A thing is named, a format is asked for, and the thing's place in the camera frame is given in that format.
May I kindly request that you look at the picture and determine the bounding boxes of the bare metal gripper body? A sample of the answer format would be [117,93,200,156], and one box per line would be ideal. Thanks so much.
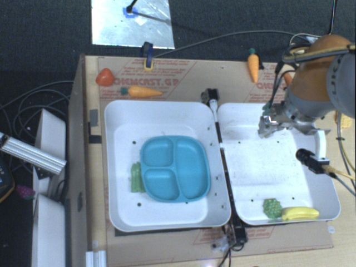
[266,104,317,131]

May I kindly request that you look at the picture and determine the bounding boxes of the white plastic tray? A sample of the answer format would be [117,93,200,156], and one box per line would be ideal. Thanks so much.
[104,100,233,233]
[216,102,342,226]

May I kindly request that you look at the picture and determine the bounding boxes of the thin black and white rod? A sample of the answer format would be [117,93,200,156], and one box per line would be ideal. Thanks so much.
[210,98,242,229]

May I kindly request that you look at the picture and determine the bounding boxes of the yellow toy biscuit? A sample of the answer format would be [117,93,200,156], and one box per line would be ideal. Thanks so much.
[334,112,352,129]

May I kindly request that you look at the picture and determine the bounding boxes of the green toy grapes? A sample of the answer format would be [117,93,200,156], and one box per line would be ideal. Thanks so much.
[262,198,283,220]

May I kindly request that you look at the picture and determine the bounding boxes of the yellow banana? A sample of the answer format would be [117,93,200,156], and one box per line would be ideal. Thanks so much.
[281,206,320,222]

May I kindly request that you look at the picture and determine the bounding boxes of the blue divided plate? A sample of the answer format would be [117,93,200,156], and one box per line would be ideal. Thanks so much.
[140,135,211,204]

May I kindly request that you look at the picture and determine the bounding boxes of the brown cardboard board red print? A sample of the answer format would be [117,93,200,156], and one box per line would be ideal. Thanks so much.
[97,56,334,261]

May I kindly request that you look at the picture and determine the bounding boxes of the green toy asparagus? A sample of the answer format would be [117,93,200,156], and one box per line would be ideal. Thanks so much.
[130,161,146,194]

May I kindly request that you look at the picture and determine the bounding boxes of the purple toy grapes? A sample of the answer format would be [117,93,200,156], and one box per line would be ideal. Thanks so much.
[15,184,36,201]

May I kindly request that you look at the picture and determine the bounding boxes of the black cylinder on white bracket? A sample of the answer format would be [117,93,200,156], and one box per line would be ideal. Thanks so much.
[295,129,331,175]

